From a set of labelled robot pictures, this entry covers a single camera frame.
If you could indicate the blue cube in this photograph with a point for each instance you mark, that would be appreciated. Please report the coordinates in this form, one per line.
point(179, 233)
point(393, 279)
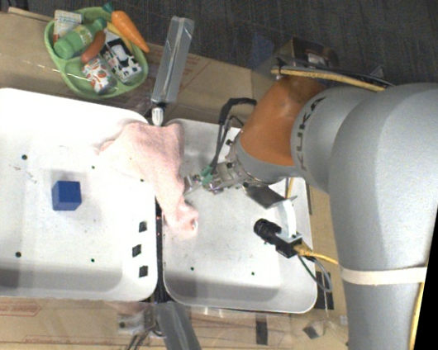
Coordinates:
point(66, 196)

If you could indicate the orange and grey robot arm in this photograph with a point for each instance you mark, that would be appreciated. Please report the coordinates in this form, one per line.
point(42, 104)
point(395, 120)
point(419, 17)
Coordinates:
point(372, 163)

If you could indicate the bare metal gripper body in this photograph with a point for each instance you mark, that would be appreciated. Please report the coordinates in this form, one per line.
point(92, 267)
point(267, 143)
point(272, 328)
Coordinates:
point(225, 177)

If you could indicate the white carton with red print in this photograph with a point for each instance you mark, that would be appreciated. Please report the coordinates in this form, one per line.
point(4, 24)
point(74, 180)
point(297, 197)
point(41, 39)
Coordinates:
point(65, 23)

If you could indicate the orange carrot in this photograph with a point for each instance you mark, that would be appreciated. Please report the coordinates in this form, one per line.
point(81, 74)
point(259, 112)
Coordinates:
point(130, 30)

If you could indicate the green divided plate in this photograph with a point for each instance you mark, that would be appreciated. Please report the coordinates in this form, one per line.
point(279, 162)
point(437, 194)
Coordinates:
point(73, 75)

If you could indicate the white plastic tray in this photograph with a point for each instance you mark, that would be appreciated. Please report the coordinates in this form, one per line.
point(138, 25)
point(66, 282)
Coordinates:
point(228, 264)
point(45, 231)

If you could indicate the white carton with cow print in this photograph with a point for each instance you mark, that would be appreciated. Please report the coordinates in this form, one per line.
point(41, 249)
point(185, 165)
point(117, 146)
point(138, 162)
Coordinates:
point(123, 61)

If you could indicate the brown cardboard board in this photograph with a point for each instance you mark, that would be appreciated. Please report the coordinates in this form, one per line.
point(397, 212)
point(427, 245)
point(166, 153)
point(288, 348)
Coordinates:
point(218, 86)

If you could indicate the green plastic bottle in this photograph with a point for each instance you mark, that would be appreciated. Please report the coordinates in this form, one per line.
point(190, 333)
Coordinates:
point(72, 41)

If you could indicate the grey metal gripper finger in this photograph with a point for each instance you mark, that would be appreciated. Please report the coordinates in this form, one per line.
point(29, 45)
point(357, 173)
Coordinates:
point(191, 185)

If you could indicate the white can with tomato print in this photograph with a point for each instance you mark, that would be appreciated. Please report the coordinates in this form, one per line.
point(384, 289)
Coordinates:
point(99, 75)

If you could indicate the red-brown sausage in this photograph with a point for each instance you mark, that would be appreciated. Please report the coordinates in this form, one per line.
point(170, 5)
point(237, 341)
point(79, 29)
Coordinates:
point(94, 47)

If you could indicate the pale pink cloth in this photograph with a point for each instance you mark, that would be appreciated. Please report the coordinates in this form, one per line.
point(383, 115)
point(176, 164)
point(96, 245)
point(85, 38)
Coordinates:
point(155, 154)

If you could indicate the black cylinder on white bracket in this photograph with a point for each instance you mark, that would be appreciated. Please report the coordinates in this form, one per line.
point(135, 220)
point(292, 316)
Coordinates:
point(271, 233)

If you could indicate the yellow banana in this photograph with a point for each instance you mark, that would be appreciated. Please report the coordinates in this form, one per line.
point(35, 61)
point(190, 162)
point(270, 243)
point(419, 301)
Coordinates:
point(119, 37)

